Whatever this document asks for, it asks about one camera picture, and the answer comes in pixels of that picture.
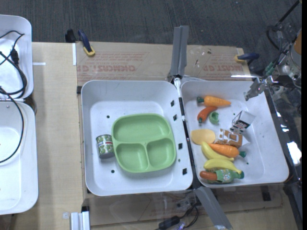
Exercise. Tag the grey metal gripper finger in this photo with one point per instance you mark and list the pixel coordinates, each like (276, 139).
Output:
(261, 86)
(249, 93)

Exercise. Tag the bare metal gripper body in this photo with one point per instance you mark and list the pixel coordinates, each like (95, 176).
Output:
(285, 77)

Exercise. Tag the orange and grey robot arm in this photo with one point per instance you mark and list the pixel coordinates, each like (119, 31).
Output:
(298, 44)

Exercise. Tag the orange carrot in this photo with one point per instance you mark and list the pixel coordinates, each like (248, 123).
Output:
(216, 101)
(225, 150)

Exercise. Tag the green curved piece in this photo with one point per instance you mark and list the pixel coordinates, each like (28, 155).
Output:
(214, 118)

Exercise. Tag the brown and white carton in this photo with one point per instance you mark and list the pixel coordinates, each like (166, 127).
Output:
(230, 138)

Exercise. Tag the orange chili pepper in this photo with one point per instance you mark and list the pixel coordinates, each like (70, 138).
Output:
(204, 114)

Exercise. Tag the white plastic tray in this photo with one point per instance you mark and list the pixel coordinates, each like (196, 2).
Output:
(263, 152)
(24, 188)
(100, 176)
(21, 27)

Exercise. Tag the pale orange round chip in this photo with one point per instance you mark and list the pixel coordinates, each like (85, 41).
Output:
(202, 136)

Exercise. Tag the yellow banana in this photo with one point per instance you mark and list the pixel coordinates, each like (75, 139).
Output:
(219, 164)
(208, 152)

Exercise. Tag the green bottle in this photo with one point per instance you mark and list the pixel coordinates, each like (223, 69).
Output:
(224, 176)

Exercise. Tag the orange sausage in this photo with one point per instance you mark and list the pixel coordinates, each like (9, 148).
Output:
(207, 175)

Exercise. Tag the green divided plate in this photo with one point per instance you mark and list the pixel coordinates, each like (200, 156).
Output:
(141, 128)

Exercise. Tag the brown cardboard board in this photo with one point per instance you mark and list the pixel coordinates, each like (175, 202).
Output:
(134, 63)

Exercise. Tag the green can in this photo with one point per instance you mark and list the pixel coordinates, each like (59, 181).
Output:
(105, 146)

